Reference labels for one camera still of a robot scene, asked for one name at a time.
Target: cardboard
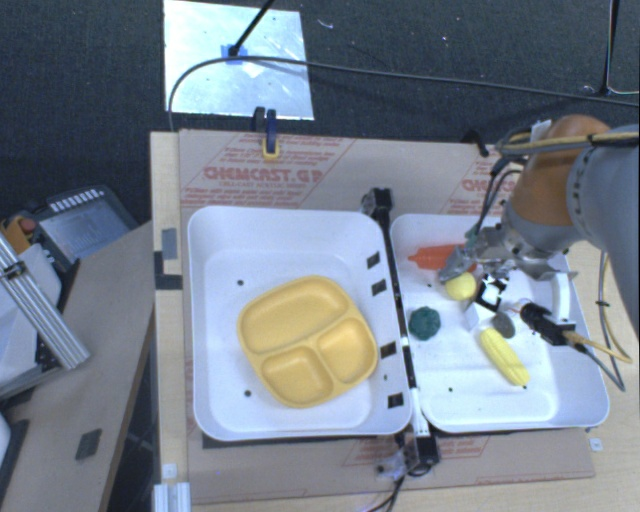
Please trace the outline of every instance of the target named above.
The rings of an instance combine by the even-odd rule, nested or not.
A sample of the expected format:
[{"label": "cardboard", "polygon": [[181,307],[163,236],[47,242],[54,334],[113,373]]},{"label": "cardboard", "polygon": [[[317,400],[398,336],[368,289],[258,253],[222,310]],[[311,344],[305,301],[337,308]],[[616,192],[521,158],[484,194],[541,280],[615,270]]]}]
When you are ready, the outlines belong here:
[{"label": "cardboard", "polygon": [[[165,216],[156,226],[156,235],[167,227],[182,227],[186,233],[190,215],[209,204],[357,210],[362,196],[373,187],[392,189],[392,218],[403,213],[473,214],[479,211],[488,172],[496,159],[493,153],[482,158],[475,146],[465,144],[283,135],[280,159],[265,162],[259,144],[260,135],[254,133],[181,132],[181,226],[177,219],[170,226]],[[508,194],[513,185],[514,181],[507,180],[501,194]],[[167,208],[175,211],[175,204]],[[182,254],[186,254],[185,247],[182,237]],[[391,437],[249,445],[203,438],[190,401],[187,261],[182,258],[185,278],[181,294],[185,319],[186,479],[191,483],[193,503],[388,490],[390,480],[378,478],[376,466],[397,450]],[[579,429],[449,437],[440,441],[440,449],[440,464],[425,477],[408,481],[407,488],[594,475],[584,431]]]}]

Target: orange object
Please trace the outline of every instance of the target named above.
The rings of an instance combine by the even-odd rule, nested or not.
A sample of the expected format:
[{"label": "orange object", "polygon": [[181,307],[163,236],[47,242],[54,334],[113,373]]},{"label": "orange object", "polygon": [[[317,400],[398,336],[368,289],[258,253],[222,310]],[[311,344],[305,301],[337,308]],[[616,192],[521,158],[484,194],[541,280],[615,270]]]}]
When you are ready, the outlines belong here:
[{"label": "orange object", "polygon": [[[447,263],[447,258],[453,250],[462,244],[436,245],[433,247],[420,247],[418,252],[409,256],[409,260],[415,262],[418,267],[426,270],[440,270]],[[476,268],[474,263],[467,270],[473,272]]]}]

